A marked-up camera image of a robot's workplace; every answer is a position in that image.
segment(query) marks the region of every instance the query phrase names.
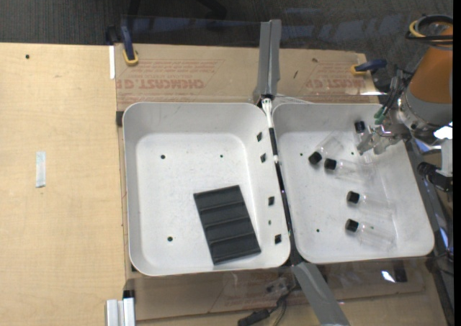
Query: white sticker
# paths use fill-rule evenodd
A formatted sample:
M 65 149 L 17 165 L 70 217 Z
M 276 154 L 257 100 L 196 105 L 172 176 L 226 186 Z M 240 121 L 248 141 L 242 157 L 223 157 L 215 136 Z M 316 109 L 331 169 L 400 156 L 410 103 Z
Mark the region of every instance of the white sticker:
M 46 152 L 35 153 L 35 188 L 45 186 L 46 182 Z

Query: blue clamp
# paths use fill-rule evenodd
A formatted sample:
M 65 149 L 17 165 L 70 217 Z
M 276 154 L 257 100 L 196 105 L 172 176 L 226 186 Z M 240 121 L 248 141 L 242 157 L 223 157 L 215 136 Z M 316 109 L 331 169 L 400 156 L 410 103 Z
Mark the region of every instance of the blue clamp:
M 138 63 L 138 54 L 133 49 L 133 42 L 131 42 L 130 32 L 126 26 L 121 27 L 122 30 L 122 39 L 125 49 L 123 50 L 123 58 L 127 65 L 135 65 Z
M 351 73 L 355 76 L 362 76 L 367 73 L 367 71 L 376 71 L 388 66 L 388 62 L 382 58 L 377 58 L 375 60 L 367 61 L 366 63 L 360 65 L 353 65 L 351 67 Z

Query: white plastic tray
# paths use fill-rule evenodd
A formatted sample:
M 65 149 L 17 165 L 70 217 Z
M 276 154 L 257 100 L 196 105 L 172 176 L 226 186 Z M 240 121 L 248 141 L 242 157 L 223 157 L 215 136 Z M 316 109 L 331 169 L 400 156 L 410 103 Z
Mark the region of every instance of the white plastic tray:
M 316 145 L 330 132 L 342 135 L 344 150 L 337 156 L 363 162 L 354 148 L 354 123 L 373 123 L 380 105 L 280 104 L 274 109 L 279 159 L 290 204 L 297 249 L 313 263 L 335 263 L 426 255 L 434 234 L 403 142 L 374 156 L 378 176 L 372 183 L 333 178 L 308 162 Z M 396 242 L 389 250 L 360 245 L 344 229 L 347 219 L 361 221 L 359 211 L 346 204 L 350 190 L 375 192 L 396 202 Z
M 126 109 L 123 132 L 130 258 L 141 273 L 270 268 L 287 260 L 290 241 L 262 110 L 138 103 Z M 193 194 L 234 185 L 241 187 L 261 253 L 214 266 Z M 282 235 L 278 244 L 276 235 Z

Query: black bottle cap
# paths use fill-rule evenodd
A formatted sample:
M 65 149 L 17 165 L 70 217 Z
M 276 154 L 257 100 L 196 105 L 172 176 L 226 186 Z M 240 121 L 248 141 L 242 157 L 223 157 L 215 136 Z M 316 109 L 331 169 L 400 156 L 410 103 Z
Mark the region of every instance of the black bottle cap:
M 332 160 L 331 158 L 327 158 L 325 160 L 325 168 L 327 170 L 334 170 L 336 168 L 336 160 Z
M 348 202 L 357 204 L 357 203 L 359 203 L 359 199 L 360 199 L 360 194 L 356 193 L 355 191 L 350 191 L 347 194 L 347 201 Z
M 363 133 L 365 131 L 365 123 L 363 121 L 354 123 L 355 132 Z
M 318 162 L 322 159 L 322 155 L 319 152 L 314 152 L 309 156 L 309 162 L 313 165 L 317 165 Z
M 346 221 L 346 230 L 356 232 L 358 228 L 359 228 L 359 223 L 357 221 L 354 221 L 352 219 L 348 219 Z

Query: wooden table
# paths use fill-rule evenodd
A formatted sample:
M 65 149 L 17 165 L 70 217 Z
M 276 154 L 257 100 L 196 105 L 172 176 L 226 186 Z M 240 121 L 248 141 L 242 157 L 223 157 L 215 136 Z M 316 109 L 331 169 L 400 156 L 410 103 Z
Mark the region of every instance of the wooden table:
M 4 43 L 0 71 L 0 325 L 102 326 L 105 301 L 120 299 L 125 284 L 108 47 Z M 42 188 L 37 151 L 46 152 Z M 343 310 L 356 326 L 443 325 L 423 275 L 423 292 L 348 300 Z M 143 324 L 235 325 L 247 314 Z M 289 307 L 280 324 L 300 322 L 318 324 L 308 305 Z

